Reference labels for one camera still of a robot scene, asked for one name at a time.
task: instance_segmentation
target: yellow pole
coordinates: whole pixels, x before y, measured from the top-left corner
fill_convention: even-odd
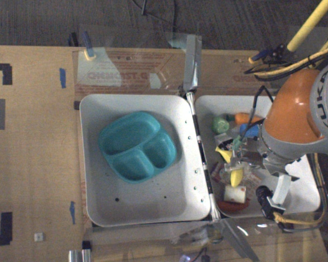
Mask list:
[[[310,34],[312,29],[318,24],[321,18],[328,12],[328,0],[322,0],[315,11],[295,34],[286,47],[289,51],[294,52]]]

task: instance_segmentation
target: dark floor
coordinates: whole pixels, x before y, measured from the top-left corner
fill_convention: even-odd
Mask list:
[[[286,43],[321,0],[0,0],[0,45],[68,46],[88,31],[94,46],[170,47],[166,33],[194,33],[203,48],[263,50]],[[299,51],[328,37],[328,13]],[[328,188],[328,156],[320,156]]]

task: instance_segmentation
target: green ball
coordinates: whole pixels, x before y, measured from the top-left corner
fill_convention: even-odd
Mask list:
[[[229,130],[230,124],[227,120],[223,119],[220,116],[217,116],[213,119],[212,130],[216,135],[222,134]]]

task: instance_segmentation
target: orange object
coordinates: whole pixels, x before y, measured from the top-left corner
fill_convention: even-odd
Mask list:
[[[285,82],[264,122],[269,135],[280,141],[298,144],[322,138],[310,110],[310,93],[318,74],[318,70],[302,69]]]
[[[251,122],[254,123],[261,119],[262,119],[262,117],[260,117],[260,116],[254,116]],[[235,114],[235,123],[237,125],[248,123],[248,121],[249,121],[249,114],[247,114],[246,112],[239,112],[239,113]]]
[[[227,201],[216,201],[216,204],[221,212],[238,212],[249,206],[249,199],[247,199],[244,204]]]

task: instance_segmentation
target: teal bowl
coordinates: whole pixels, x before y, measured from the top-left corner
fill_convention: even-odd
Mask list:
[[[177,150],[169,134],[151,114],[139,111],[103,128],[98,146],[124,181],[140,183],[169,168]]]

